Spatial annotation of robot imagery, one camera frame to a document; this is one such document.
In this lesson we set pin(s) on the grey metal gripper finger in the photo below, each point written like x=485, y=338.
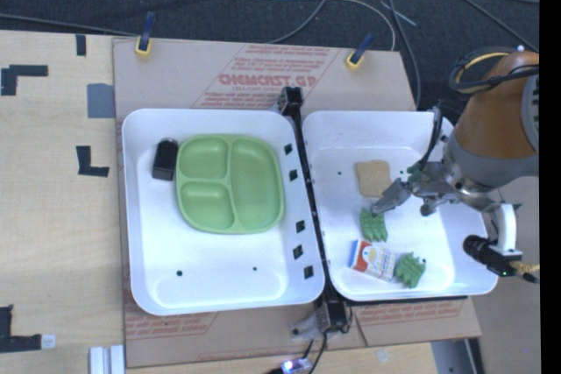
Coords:
x=392, y=197
x=430, y=206

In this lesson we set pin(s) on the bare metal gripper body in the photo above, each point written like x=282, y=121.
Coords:
x=451, y=186

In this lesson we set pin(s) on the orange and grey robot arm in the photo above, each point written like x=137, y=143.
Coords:
x=495, y=118

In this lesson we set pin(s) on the tan biscuit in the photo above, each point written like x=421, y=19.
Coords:
x=372, y=177

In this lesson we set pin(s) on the white plastic tray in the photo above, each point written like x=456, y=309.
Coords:
x=210, y=267
x=434, y=241

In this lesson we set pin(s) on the green bumpy toy block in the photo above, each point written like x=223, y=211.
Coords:
x=409, y=270
x=373, y=227

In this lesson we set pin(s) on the white red blue carton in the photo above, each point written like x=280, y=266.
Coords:
x=372, y=260

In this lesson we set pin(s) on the thin black rod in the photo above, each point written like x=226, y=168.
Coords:
x=313, y=206

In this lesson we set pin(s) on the green divided plate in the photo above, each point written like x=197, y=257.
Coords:
x=245, y=184

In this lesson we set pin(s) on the small black bottle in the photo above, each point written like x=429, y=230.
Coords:
x=164, y=160

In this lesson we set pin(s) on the brown cardboard board red print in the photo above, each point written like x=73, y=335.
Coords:
x=175, y=74

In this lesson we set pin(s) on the black cylinder on white bracket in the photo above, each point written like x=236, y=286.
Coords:
x=484, y=251

